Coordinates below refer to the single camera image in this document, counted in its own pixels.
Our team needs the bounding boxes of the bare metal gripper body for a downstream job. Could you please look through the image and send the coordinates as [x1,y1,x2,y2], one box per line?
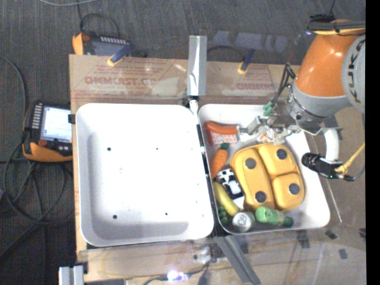
[266,101,325,137]

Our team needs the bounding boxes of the orange and white packet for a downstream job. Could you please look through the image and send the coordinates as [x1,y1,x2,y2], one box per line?
[257,129,278,144]

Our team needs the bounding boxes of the red and white packet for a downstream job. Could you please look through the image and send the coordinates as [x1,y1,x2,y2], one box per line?
[208,131,240,147]

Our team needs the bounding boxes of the orange toy sausage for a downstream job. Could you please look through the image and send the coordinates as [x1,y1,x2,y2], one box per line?
[204,121,240,137]

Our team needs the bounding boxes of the yellow divided plate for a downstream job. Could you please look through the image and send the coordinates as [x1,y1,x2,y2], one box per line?
[230,142,306,214]

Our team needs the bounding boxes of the orange toy carrot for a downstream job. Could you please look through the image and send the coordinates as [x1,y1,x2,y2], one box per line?
[210,142,230,180]

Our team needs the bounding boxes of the black and white carton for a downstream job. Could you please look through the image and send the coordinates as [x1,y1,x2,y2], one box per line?
[216,167,246,202]

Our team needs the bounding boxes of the white plastic tray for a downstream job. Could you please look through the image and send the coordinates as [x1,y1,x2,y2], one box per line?
[75,102,216,248]
[197,103,331,236]

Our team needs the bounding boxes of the yellow banana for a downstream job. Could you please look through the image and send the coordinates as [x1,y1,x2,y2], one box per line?
[212,181,240,218]

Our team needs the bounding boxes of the green bottle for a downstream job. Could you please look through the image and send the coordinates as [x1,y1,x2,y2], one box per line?
[254,205,295,229]

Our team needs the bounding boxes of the silver can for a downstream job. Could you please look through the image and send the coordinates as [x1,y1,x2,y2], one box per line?
[231,211,257,234]

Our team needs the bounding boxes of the green toy grapes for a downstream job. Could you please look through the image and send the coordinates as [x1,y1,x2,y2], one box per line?
[217,205,230,226]

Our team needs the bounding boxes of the brown cardboard board red print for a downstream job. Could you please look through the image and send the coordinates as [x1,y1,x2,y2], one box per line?
[68,54,366,283]

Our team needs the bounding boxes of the black cylinder on white bracket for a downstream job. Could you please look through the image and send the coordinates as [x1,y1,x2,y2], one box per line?
[300,128,345,180]

